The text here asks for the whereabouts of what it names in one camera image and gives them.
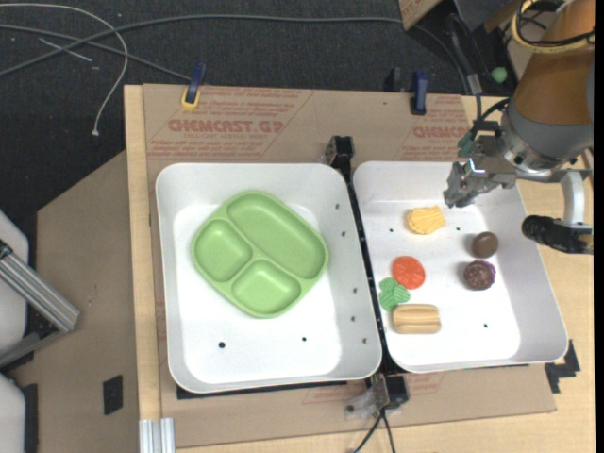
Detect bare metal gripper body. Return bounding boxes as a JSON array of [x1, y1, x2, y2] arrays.
[[466, 134, 578, 191]]

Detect yellow ridged toy crisps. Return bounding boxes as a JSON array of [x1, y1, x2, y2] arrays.
[[405, 205, 447, 237]]

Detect brown round toy biscuit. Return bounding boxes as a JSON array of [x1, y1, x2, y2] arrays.
[[471, 230, 500, 260]]

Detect orange round toy slice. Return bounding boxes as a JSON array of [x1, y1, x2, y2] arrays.
[[391, 255, 428, 292]]

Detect thin black rod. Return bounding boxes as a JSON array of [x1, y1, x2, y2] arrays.
[[344, 166, 391, 377]]

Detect green toy lettuce leaf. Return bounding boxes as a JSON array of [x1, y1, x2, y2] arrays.
[[377, 277, 411, 313]]

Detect tan toy bread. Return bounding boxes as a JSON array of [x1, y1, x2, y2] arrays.
[[391, 302, 444, 336]]

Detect white plastic tray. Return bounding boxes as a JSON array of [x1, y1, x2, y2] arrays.
[[154, 161, 384, 395], [351, 159, 570, 375]]

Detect brown cardboard board red print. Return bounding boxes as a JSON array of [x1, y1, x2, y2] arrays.
[[141, 82, 559, 448]]

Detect green divided plate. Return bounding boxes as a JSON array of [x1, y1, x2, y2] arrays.
[[190, 189, 330, 321]]

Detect black cylinder on white bracket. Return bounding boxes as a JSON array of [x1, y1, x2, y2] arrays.
[[520, 169, 595, 257]]

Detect black block with thin wires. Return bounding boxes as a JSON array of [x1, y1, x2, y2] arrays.
[[324, 134, 356, 170], [362, 373, 411, 412]]

